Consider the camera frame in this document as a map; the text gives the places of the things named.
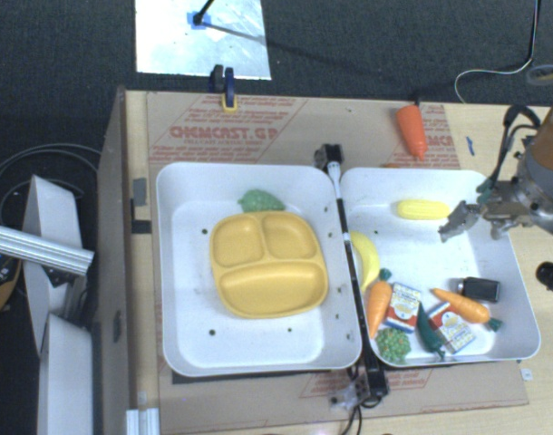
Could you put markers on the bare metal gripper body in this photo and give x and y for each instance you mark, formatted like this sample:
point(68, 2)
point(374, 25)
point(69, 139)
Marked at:
point(526, 204)

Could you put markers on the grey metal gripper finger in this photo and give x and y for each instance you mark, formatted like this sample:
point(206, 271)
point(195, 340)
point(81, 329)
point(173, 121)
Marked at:
point(460, 219)
point(498, 229)

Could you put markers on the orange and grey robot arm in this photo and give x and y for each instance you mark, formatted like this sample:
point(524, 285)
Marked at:
point(552, 143)

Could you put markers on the yellow corn cob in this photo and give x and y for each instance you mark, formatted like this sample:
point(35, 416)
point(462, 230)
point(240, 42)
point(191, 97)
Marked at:
point(421, 209)

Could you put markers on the white plastic tray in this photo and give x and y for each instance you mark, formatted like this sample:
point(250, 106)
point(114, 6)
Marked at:
point(421, 252)
point(190, 288)

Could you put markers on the black rectangular bottle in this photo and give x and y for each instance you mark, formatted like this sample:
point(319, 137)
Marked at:
point(480, 289)

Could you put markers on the orange carrot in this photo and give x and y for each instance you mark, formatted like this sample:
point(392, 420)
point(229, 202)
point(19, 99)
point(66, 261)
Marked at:
point(378, 304)
point(464, 306)

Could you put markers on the yellow banana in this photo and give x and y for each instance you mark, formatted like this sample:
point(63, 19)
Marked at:
point(368, 254)

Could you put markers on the orange squeeze bottle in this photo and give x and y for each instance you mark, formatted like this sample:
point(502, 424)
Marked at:
point(411, 127)

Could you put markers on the red white blue carton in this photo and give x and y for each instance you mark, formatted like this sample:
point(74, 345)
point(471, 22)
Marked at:
point(455, 331)
point(403, 308)

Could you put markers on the thin black and white rod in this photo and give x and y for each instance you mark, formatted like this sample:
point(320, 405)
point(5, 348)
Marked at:
point(344, 225)

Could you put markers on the dark green chili pepper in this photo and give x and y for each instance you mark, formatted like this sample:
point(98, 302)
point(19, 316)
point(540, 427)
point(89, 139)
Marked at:
point(428, 335)

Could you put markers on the green broccoli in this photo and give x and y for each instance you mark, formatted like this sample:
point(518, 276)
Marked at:
point(393, 345)

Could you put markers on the yellow divided plate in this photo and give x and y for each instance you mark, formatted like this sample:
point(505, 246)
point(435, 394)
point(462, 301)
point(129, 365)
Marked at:
point(267, 265)

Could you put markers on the green grapes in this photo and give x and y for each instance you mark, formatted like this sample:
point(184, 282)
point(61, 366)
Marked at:
point(260, 201)

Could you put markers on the brown cardboard board red print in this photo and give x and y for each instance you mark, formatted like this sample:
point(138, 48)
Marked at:
point(258, 129)

